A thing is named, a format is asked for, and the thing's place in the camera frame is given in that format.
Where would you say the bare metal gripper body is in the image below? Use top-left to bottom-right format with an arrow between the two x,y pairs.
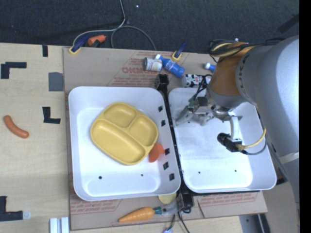
189,97 -> 243,121

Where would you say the thin black rod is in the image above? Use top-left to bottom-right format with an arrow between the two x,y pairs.
160,83 -> 188,199

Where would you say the white carton black cow print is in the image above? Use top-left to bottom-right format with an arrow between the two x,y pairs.
182,74 -> 211,88

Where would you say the white plastic tray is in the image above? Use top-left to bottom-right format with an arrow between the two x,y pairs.
68,86 -> 182,202
168,87 -> 278,194

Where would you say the orange rounded toy food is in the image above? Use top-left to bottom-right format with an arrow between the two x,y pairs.
148,143 -> 166,163

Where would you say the white can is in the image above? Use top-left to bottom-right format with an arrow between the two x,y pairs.
142,57 -> 163,73

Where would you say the yellow divided plate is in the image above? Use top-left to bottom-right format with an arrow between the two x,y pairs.
89,101 -> 159,166

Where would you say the pale yellow round toy food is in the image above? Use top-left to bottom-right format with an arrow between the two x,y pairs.
157,192 -> 177,205

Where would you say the clear plastic bottle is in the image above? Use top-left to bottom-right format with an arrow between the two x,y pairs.
161,202 -> 182,216

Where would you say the brown cardboard board red print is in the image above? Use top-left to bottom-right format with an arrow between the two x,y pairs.
62,47 -> 269,231

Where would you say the orange carrot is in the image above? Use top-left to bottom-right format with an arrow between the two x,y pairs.
118,206 -> 162,223

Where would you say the orange sausage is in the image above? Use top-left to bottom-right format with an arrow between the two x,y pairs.
3,115 -> 30,139

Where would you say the black cylinder on white bracket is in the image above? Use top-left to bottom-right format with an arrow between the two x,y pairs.
217,115 -> 244,153

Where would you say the black block with thin wires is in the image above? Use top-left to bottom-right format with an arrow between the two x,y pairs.
176,190 -> 195,210
156,73 -> 170,91

